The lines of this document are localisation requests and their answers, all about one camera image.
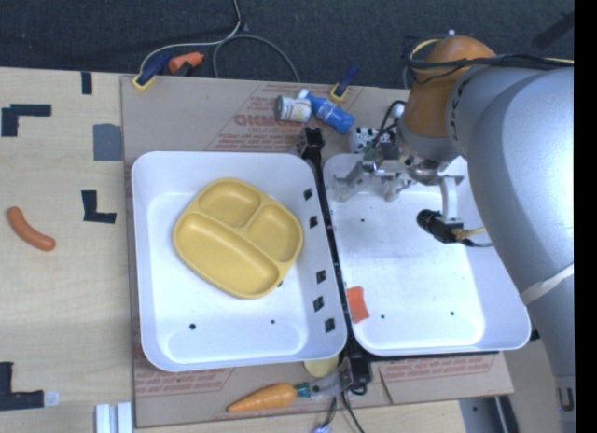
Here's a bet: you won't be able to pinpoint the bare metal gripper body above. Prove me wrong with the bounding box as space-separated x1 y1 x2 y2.
370 141 449 187

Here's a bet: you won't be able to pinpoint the white carton black spots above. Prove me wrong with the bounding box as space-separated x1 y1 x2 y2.
349 126 394 155

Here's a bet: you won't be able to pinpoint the thin black rod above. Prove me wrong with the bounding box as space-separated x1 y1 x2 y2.
309 141 363 362

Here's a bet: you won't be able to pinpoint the blue bottle white cap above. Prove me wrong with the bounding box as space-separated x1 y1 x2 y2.
298 88 356 135

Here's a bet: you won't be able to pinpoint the white can yellow print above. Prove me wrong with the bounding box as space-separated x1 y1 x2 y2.
273 93 312 124

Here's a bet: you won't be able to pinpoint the white plastic tray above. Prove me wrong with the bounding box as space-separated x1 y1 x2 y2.
131 149 349 372
322 152 533 357

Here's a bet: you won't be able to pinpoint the orange flat piece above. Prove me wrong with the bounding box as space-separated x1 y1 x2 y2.
345 286 371 325

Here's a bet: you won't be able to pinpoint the yellow divided plate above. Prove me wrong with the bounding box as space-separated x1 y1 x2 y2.
172 177 305 300

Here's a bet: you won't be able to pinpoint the brown cardboard board red print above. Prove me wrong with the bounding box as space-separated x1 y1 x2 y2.
119 74 515 428

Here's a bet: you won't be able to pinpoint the pale yellow round object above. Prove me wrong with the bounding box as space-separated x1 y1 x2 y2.
302 354 340 379

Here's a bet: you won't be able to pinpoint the orange carrot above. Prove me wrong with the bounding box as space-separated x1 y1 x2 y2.
226 382 312 414

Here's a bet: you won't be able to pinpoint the orange sausage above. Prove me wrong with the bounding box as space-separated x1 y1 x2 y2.
6 205 57 253

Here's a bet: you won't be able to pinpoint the black block with thin wires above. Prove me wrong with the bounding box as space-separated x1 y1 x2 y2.
299 126 326 161
347 354 374 386

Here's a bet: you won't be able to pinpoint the black cylinder on white bracket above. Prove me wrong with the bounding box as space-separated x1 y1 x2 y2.
416 174 465 244

